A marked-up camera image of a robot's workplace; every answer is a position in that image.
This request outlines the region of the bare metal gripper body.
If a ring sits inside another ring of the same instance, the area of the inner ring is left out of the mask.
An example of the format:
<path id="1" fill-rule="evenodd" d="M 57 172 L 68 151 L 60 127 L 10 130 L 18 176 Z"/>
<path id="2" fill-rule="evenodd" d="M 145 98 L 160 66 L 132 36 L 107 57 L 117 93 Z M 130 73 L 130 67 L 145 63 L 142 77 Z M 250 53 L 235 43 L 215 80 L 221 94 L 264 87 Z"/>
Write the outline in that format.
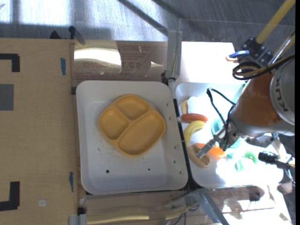
<path id="1" fill-rule="evenodd" d="M 223 150 L 230 148 L 240 138 L 240 134 L 234 125 L 212 129 L 212 135 L 219 147 Z"/>

